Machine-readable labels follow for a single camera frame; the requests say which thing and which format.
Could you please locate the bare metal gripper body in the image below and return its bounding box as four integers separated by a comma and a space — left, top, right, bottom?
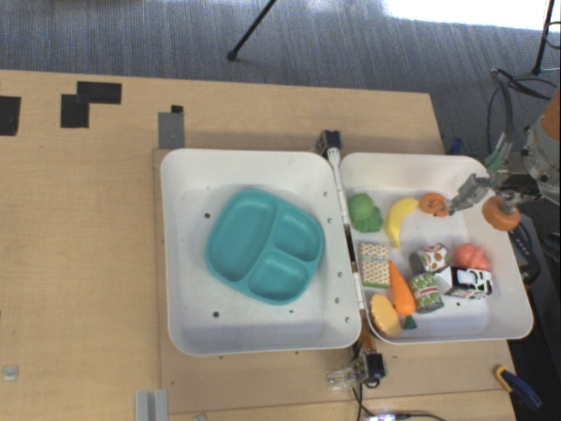
486, 151, 543, 198

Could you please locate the orange round toy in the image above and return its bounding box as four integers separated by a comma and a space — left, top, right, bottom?
481, 195, 522, 232

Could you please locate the orange pretzel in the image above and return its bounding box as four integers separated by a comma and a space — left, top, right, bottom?
419, 191, 451, 218

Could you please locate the pink toy food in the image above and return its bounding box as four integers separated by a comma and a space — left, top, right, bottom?
451, 242, 492, 273

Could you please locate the orange patterned can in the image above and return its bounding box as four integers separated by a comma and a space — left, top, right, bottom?
408, 243, 451, 275

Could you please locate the yellow banana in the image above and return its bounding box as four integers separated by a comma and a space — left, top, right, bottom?
383, 197, 421, 249

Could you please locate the black and white carton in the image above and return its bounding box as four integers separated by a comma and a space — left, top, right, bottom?
433, 265, 494, 301

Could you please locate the green broccoli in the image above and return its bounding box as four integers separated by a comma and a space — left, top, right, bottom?
347, 192, 384, 234

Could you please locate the green patterned can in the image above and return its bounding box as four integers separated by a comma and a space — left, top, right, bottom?
408, 272, 445, 315

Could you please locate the orange patterned packet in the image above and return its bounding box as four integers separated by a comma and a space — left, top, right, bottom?
357, 242, 392, 289

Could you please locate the orange carrot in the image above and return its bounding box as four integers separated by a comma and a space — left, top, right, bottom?
387, 260, 419, 331

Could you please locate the white plastic tray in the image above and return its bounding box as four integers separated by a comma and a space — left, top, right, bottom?
160, 147, 363, 358
339, 151, 535, 346

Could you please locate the thin black and white rod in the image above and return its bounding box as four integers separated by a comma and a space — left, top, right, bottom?
326, 146, 366, 311

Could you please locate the yellow biscuit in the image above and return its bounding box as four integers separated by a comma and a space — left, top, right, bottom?
369, 293, 402, 338

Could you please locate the black tripod leg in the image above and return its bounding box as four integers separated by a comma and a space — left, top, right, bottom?
531, 0, 561, 76
226, 0, 300, 61

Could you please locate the teal divided plate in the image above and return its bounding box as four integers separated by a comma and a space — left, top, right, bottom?
203, 187, 326, 306

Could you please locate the black block with wires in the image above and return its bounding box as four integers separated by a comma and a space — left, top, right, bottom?
318, 129, 343, 153
363, 352, 388, 389

